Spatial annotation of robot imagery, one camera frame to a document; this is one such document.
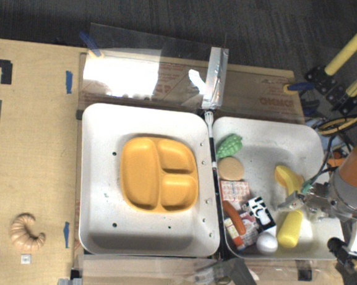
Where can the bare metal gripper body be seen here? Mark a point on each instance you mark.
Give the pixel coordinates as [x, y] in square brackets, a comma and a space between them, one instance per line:
[319, 199]

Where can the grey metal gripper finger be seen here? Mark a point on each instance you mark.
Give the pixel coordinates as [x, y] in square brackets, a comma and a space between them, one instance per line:
[317, 216]
[292, 202]

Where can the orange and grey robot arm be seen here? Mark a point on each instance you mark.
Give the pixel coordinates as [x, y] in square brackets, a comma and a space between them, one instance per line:
[354, 172]

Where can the yellow banana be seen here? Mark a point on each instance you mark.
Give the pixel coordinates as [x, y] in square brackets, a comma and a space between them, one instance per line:
[287, 177]

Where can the yellow cylinder bottle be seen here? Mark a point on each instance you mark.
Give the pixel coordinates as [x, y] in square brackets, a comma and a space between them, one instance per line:
[289, 229]

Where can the black and white carton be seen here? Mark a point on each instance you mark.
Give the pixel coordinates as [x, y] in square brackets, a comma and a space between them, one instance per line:
[260, 212]

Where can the white egg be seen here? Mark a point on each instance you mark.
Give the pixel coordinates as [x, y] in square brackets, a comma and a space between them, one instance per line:
[266, 243]

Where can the pink and white packet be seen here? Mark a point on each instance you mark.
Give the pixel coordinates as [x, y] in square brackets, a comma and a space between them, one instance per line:
[250, 227]

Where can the pink and white carton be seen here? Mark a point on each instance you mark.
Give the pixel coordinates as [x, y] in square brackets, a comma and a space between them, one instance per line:
[234, 190]

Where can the red sausage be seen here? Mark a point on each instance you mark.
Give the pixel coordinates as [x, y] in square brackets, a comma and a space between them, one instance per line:
[234, 216]

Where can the white plastic tray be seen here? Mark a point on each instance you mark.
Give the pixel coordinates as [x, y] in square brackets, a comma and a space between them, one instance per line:
[101, 169]
[275, 141]

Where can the orange and white packet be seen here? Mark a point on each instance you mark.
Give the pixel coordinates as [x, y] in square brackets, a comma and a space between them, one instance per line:
[234, 235]

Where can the tan round biscuit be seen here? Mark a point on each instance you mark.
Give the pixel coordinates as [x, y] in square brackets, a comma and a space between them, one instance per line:
[230, 168]

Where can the green grapes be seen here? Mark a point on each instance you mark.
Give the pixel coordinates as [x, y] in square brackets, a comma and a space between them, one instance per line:
[229, 146]

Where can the orange divided plate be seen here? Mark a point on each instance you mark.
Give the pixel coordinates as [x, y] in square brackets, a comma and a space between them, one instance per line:
[141, 172]

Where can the tan croissant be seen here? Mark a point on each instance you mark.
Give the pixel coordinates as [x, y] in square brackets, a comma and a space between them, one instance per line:
[23, 233]

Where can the black cylinder on white bracket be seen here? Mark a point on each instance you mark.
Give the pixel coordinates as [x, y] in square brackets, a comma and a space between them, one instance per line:
[341, 249]

